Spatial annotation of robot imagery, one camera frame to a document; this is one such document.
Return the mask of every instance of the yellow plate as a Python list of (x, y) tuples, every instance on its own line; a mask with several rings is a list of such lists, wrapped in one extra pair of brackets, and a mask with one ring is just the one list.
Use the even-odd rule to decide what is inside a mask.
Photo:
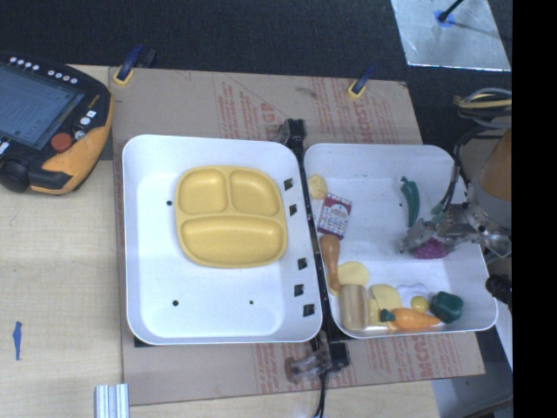
[(287, 244), (277, 185), (247, 167), (210, 165), (184, 173), (175, 195), (176, 226), (185, 254), (202, 266), (264, 266)]

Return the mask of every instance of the cardboard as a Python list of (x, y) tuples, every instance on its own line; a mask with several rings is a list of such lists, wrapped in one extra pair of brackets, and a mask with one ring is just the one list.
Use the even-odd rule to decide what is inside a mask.
[[(110, 70), (110, 76), (116, 68)], [(138, 345), (126, 319), (122, 149), (139, 134), (271, 140), (288, 118), (304, 119), (306, 146), (323, 143), (421, 144), (406, 85), (369, 81), (352, 101), (342, 78), (262, 76), (137, 69), (126, 86), (111, 81), (117, 254), (124, 381), (130, 404), (190, 401), (318, 389), (289, 382), (288, 361), (309, 343), (151, 347)], [(329, 387), (431, 380), (485, 373), (474, 333), (346, 342), (349, 367)]]

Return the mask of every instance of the emergency stop button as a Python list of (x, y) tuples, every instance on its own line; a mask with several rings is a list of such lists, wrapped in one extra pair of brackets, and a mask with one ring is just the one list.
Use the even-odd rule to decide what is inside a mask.
[(57, 153), (64, 153), (71, 147), (73, 140), (68, 133), (57, 133), (50, 140), (50, 144)]

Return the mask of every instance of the toy carrot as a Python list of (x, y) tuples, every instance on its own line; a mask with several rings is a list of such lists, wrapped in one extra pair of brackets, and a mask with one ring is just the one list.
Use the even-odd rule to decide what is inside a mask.
[(394, 325), (402, 329), (425, 328), (441, 322), (438, 317), (411, 308), (394, 308), (391, 313), (394, 314)]

